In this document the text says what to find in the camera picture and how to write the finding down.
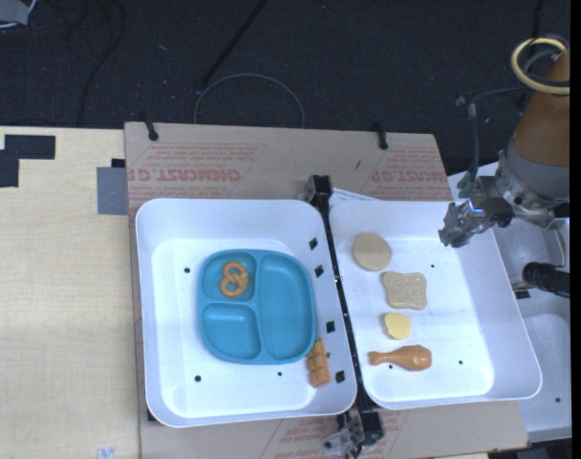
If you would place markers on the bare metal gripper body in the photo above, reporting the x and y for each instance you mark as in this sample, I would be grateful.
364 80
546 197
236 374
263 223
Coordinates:
520 203

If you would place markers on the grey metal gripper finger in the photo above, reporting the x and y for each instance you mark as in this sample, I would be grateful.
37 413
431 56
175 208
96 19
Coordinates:
455 234
458 210

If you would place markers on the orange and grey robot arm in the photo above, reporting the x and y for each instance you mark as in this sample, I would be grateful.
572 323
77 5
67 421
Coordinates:
544 127

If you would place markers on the beige bread slice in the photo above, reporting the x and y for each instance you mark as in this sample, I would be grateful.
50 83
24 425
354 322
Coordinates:
405 290

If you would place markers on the white plastic tray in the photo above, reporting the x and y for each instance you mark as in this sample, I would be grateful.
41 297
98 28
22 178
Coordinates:
467 313
176 352

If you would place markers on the round beige biscuit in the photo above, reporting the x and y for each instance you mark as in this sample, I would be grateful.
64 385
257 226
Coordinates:
372 251

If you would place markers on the white printed paper sheet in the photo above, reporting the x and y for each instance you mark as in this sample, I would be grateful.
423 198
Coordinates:
355 195

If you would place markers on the small yellow crisp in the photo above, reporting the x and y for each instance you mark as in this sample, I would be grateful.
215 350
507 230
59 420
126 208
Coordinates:
397 326

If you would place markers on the brown chicken drumstick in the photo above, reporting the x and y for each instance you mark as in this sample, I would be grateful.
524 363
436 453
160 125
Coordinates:
412 357

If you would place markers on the brown cardboard board red print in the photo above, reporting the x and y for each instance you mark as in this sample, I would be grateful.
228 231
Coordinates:
281 170

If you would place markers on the blue divided plate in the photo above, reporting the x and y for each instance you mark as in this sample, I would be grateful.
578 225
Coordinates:
283 304

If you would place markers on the orange waffle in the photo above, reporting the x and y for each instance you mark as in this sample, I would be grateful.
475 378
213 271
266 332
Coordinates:
318 365

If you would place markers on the orange pretzel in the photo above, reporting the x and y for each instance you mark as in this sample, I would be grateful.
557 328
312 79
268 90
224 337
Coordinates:
229 286

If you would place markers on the black cylinder on white bracket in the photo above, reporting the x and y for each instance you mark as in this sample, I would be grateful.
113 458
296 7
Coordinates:
548 279

